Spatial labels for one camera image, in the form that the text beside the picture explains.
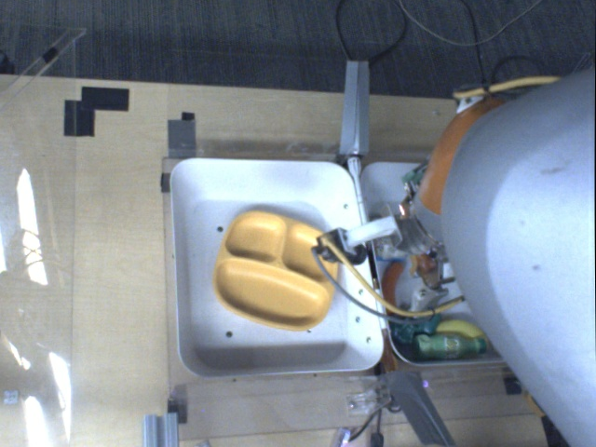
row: floor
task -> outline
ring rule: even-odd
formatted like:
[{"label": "floor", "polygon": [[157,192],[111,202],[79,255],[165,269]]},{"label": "floor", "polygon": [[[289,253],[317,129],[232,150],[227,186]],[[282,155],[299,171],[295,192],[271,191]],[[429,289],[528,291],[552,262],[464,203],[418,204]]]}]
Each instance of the floor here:
[{"label": "floor", "polygon": [[[83,27],[80,76],[248,88],[343,90],[345,56],[334,13],[340,0],[0,0],[0,49],[21,70],[31,29],[10,45],[6,24]],[[536,0],[465,0],[485,39]],[[434,32],[474,40],[457,0],[403,0]],[[375,94],[448,97],[454,88],[514,76],[567,75],[593,65],[596,0],[544,0],[501,35],[474,47],[446,44],[387,0],[349,0],[340,23],[354,58],[405,34],[372,67]]]}]

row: white sink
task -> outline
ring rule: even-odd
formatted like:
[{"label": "white sink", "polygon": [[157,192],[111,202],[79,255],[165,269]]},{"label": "white sink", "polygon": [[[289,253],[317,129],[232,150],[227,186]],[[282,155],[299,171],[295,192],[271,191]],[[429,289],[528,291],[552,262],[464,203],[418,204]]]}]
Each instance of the white sink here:
[{"label": "white sink", "polygon": [[[364,371],[381,358],[378,318],[333,296],[311,330],[269,328],[235,315],[216,299],[213,268],[227,226],[241,213],[265,210],[328,231],[360,224],[354,184],[326,162],[187,159],[171,174],[178,347],[201,376]],[[370,279],[367,264],[359,267]],[[376,308],[343,267],[339,281]]]}]

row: table surface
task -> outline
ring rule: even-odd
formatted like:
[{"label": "table surface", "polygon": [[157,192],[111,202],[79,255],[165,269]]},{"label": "table surface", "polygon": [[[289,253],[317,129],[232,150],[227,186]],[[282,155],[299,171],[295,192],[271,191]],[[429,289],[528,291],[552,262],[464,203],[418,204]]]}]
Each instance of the table surface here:
[{"label": "table surface", "polygon": [[[162,160],[168,154],[168,120],[179,119],[182,112],[195,113],[198,138],[216,142],[239,138],[255,147],[274,148],[296,142],[329,144],[339,141],[343,96],[115,81],[75,84],[79,96],[83,86],[128,88],[130,100],[127,112],[96,112],[95,137],[75,143],[71,444],[141,445],[142,417],[163,414],[169,395],[159,185]],[[12,102],[10,113],[37,115],[39,130],[61,134],[59,102],[71,99],[72,89],[72,80],[41,78],[37,92]],[[453,114],[451,101],[373,96],[367,160],[420,159]],[[17,124],[14,116],[0,115],[0,131]],[[458,390],[459,378],[449,383],[449,376],[441,378],[437,407],[458,445],[546,445],[540,420],[522,396],[505,396],[494,386],[493,376],[476,379],[463,390]],[[254,419],[258,424],[258,413]],[[384,429],[387,447],[419,445],[403,418],[391,422]],[[0,426],[6,425],[7,420],[0,419]],[[328,447],[333,432],[210,442],[213,447]],[[0,430],[2,444],[20,445],[22,438],[22,432]],[[195,446],[199,440],[182,445]]]}]

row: banana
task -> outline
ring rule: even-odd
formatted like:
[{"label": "banana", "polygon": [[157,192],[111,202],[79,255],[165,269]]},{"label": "banana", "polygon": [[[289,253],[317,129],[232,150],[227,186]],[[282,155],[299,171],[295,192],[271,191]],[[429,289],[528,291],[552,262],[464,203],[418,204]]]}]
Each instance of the banana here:
[{"label": "banana", "polygon": [[488,341],[486,334],[475,324],[463,321],[462,319],[445,319],[437,326],[437,333],[451,333],[466,336],[466,338],[484,338]]}]

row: green bottle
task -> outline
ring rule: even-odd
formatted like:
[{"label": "green bottle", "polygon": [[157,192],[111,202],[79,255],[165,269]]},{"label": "green bottle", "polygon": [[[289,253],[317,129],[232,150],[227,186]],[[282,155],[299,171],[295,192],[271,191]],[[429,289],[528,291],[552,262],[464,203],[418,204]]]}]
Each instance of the green bottle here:
[{"label": "green bottle", "polygon": [[486,341],[458,334],[419,334],[413,339],[413,351],[420,359],[460,359],[486,352]]}]

